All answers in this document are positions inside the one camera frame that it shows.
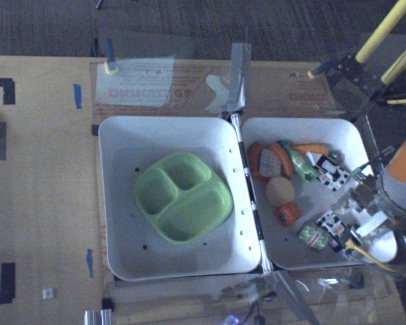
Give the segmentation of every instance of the gray carpet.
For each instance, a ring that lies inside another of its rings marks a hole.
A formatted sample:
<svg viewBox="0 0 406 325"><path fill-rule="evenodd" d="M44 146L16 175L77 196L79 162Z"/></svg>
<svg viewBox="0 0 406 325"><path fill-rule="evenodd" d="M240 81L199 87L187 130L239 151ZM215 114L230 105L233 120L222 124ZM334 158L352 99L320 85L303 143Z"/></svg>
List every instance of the gray carpet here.
<svg viewBox="0 0 406 325"><path fill-rule="evenodd" d="M0 0L0 55L91 56L94 39L110 38L117 58L227 60L232 42L247 41L253 60L324 62L357 51L397 2L105 0L96 10L98 1ZM384 55L397 57L406 16L392 34ZM406 92L406 73L394 88ZM376 106L369 116L379 149L406 137L406 110ZM401 291L406 304L406 284Z"/></svg>

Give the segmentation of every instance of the beige ball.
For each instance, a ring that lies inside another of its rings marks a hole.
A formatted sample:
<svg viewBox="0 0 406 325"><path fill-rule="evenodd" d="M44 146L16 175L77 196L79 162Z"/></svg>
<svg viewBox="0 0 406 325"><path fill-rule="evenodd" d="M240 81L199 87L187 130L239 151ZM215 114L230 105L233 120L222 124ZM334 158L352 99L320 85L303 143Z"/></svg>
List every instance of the beige ball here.
<svg viewBox="0 0 406 325"><path fill-rule="evenodd" d="M295 188L287 178L274 177L267 183L265 195L270 204L280 207L293 201Z"/></svg>

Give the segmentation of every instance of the green can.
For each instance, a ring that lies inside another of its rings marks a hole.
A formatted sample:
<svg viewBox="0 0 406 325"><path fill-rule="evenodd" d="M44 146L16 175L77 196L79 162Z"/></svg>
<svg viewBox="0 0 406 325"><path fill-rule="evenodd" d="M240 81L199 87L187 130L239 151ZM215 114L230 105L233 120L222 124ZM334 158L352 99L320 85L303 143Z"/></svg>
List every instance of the green can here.
<svg viewBox="0 0 406 325"><path fill-rule="evenodd" d="M304 224L298 233L298 237L307 246L318 252L321 252L330 240L330 235L312 222Z"/></svg>

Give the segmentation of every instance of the green bottle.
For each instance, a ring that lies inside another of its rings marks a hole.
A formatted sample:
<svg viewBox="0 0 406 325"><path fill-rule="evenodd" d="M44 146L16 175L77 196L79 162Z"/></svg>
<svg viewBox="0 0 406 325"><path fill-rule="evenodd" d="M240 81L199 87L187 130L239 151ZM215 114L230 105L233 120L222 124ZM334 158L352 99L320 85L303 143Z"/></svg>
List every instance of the green bottle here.
<svg viewBox="0 0 406 325"><path fill-rule="evenodd" d="M295 172L305 182L310 182L320 176L319 171L312 166L308 159L297 150L291 149L287 141L279 141L278 143L289 154Z"/></svg>

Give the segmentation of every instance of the divided green plate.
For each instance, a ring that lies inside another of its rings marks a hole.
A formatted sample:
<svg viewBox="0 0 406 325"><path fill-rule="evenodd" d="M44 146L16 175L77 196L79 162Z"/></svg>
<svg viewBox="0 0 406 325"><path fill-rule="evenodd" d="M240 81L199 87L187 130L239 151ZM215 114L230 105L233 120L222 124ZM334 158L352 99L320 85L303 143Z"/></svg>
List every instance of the divided green plate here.
<svg viewBox="0 0 406 325"><path fill-rule="evenodd" d="M141 174L133 189L137 206L166 240L190 243L231 213L233 198L221 178L191 153L166 156Z"/></svg>

